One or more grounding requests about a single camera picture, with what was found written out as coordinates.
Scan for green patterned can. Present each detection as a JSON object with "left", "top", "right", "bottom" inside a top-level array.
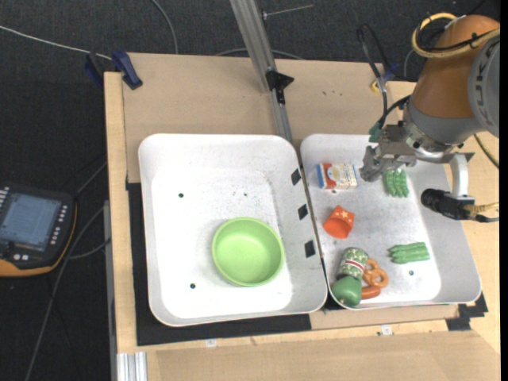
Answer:
[{"left": 336, "top": 246, "right": 371, "bottom": 282}]

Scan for orange cup with stars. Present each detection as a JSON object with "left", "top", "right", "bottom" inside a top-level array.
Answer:
[{"left": 321, "top": 205, "right": 356, "bottom": 241}]

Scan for green pea pods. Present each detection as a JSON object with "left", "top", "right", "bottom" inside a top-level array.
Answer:
[{"left": 382, "top": 167, "right": 411, "bottom": 198}]

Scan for green bowl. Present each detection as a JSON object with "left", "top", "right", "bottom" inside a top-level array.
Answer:
[{"left": 210, "top": 216, "right": 287, "bottom": 288}]

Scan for white plastic tray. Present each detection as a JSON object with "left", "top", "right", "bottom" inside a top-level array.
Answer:
[
  {"left": 137, "top": 133, "right": 329, "bottom": 328},
  {"left": 299, "top": 133, "right": 483, "bottom": 311}
]

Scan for brown pretzel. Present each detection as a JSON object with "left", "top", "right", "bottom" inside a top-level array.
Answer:
[{"left": 361, "top": 257, "right": 391, "bottom": 288}]

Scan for black cylinder on white bracket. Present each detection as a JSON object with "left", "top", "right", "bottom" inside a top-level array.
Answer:
[{"left": 420, "top": 152, "right": 477, "bottom": 221}]

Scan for green asparagus bundle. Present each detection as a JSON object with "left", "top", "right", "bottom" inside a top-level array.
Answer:
[{"left": 387, "top": 241, "right": 432, "bottom": 265}]

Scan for pale wood board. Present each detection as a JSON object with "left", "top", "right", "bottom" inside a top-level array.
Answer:
[{"left": 103, "top": 52, "right": 501, "bottom": 381}]

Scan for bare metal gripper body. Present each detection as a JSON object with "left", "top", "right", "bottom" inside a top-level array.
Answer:
[{"left": 375, "top": 124, "right": 458, "bottom": 167}]

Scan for white and red carton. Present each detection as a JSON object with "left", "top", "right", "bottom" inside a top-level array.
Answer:
[{"left": 315, "top": 161, "right": 360, "bottom": 191}]

